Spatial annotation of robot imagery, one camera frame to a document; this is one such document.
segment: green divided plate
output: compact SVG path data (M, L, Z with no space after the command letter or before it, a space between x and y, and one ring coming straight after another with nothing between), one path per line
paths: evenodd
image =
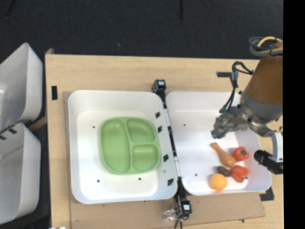
M160 146L154 126L135 117L106 120L100 128L102 160L116 174L149 172L160 163Z

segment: white tray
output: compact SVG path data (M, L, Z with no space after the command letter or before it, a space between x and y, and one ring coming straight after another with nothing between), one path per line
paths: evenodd
M28 43L0 64L0 131L39 116L42 71L42 62Z
M0 139L0 224L32 213L39 200L41 144L24 124Z
M158 133L159 166L150 172L117 175L102 162L98 133L113 117L139 117ZM177 174L161 99L151 92L76 91L68 99L71 189L85 204L167 199L177 191Z
M211 135L219 109L231 93L220 92L171 92L166 97L173 130L183 186L193 195L210 195L250 191L265 191L271 185L271 176L266 167L254 160L254 152L261 149L256 133L251 130L231 132L222 139ZM240 95L236 94L233 105ZM210 188L210 177L221 165L218 154L210 147L217 142L223 150L231 153L235 147L244 146L250 153L249 159L237 164L249 169L248 179L237 183L229 177L223 191Z

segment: toy pepper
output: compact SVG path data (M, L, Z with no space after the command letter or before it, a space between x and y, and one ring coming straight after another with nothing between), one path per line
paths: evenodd
M231 177L237 182L243 182L247 175L249 174L249 170L246 167L235 165L231 170Z
M235 160L238 161L243 161L249 157L248 151L245 149L245 147L240 146L234 149L232 152L232 156L235 158Z

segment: plastic toy fruit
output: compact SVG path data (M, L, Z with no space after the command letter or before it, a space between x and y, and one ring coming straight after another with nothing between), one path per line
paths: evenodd
M231 176L231 172L226 167L223 167L223 166L218 166L217 167L217 172L219 174L224 175L225 177Z
M235 158L227 152L223 151L217 143L211 143L211 147L217 151L223 165L227 167L233 167L235 165Z
M235 158L237 162L239 162L247 159L249 157L249 153L245 149L245 147L240 146L233 150L232 156Z
M211 188L215 190L223 190L228 184L227 178L222 174L215 174L210 179Z
M231 170L231 177L237 182L243 182L247 175L249 174L249 170L246 167L235 165Z

